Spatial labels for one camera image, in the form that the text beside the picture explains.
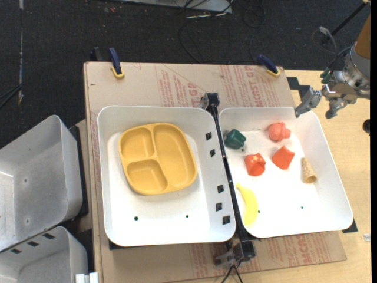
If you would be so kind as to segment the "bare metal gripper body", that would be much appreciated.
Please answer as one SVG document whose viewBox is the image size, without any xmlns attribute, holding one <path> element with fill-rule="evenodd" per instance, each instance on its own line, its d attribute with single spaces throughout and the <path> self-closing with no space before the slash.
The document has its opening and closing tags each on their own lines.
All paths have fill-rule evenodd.
<svg viewBox="0 0 377 283">
<path fill-rule="evenodd" d="M 332 104 L 355 104 L 358 99 L 370 99 L 370 79 L 358 70 L 324 70 L 320 75 L 323 84 L 321 92 Z"/>
</svg>

